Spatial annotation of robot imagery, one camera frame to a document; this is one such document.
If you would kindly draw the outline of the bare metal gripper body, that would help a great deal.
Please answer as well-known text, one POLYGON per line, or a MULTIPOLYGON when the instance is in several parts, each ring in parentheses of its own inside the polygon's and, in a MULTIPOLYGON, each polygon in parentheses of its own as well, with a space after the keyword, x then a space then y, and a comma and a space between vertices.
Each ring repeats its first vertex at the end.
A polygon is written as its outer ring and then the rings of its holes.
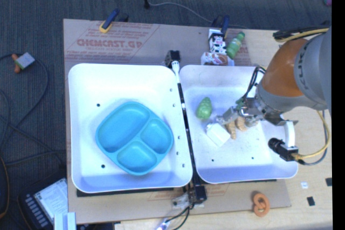
POLYGON ((269 107, 258 97, 241 97, 236 101, 239 116, 267 121, 274 126, 282 125, 281 112, 269 107))

